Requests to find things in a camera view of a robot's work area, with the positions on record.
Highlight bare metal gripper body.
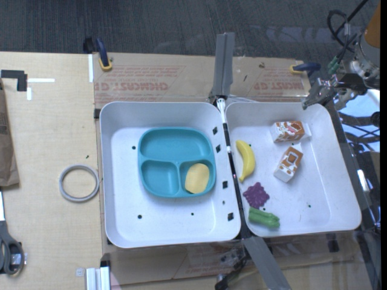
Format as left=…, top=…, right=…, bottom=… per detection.
left=331, top=59, right=381, bottom=95

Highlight orange and white carton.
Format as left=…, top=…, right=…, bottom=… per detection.
left=273, top=146, right=304, bottom=184
left=269, top=120, right=313, bottom=144

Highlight yellow banana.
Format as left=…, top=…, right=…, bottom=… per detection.
left=235, top=139, right=256, bottom=183

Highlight thin black and white rod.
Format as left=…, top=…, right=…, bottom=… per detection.
left=216, top=97, right=244, bottom=214

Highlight white plastic tray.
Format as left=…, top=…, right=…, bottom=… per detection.
left=224, top=101, right=363, bottom=239
left=99, top=101, right=242, bottom=249

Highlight purple grapes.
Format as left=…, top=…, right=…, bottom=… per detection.
left=242, top=181, right=271, bottom=210

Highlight green toy asparagus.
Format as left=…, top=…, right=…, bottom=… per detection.
left=248, top=207, right=281, bottom=230

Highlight yellow toy chip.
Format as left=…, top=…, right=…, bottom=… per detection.
left=184, top=162, right=210, bottom=195

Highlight brown cardboard board, red print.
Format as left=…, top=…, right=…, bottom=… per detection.
left=92, top=51, right=358, bottom=285

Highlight blue divided plate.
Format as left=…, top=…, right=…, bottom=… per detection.
left=137, top=126, right=217, bottom=199

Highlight grey tape roll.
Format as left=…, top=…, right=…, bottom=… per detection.
left=58, top=164, right=100, bottom=203

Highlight brown paper bag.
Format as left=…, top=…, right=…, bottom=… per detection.
left=0, top=77, right=21, bottom=187

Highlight grey-handled scissors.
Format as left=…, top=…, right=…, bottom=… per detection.
left=0, top=188, right=26, bottom=276

